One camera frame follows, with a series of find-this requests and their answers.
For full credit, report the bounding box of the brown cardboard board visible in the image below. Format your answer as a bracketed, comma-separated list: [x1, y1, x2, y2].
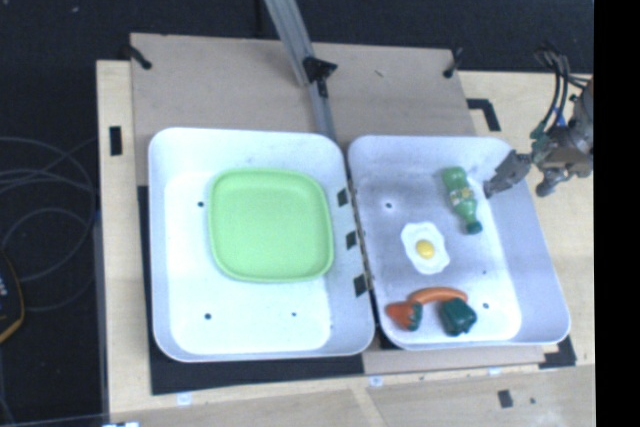
[129, 32, 547, 374]

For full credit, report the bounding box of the white and yellow fried egg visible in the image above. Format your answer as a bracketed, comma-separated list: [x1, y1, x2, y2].
[400, 220, 452, 277]

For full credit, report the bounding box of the green plastic bottle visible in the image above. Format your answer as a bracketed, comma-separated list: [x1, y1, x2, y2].
[440, 166, 484, 236]

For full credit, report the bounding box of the green plate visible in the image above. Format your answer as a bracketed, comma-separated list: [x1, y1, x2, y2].
[207, 167, 335, 284]

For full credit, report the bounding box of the dark green bell pepper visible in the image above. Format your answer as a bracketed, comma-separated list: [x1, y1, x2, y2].
[439, 299, 478, 338]

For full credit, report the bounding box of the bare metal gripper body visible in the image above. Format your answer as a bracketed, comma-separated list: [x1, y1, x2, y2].
[541, 82, 595, 178]

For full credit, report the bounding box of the orange sausage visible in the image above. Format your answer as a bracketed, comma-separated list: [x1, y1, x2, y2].
[406, 286, 469, 307]

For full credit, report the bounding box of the white plastic tray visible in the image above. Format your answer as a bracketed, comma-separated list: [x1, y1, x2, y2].
[147, 126, 377, 363]
[346, 134, 572, 352]

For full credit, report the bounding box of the orange carrot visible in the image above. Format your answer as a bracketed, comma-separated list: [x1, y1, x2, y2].
[384, 300, 425, 333]

